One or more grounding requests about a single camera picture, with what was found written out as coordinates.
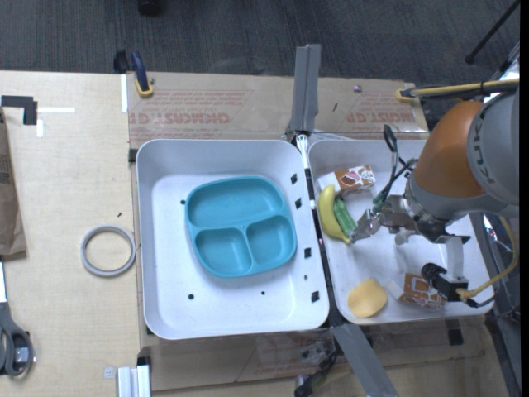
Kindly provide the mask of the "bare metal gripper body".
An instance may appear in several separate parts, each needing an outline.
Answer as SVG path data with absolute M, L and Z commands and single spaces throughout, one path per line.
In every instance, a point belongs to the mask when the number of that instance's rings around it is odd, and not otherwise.
M 396 243 L 406 243 L 412 235 L 425 237 L 432 243 L 446 243 L 450 234 L 448 222 L 426 211 L 412 198 L 389 195 L 379 210 L 379 223 L 394 234 Z

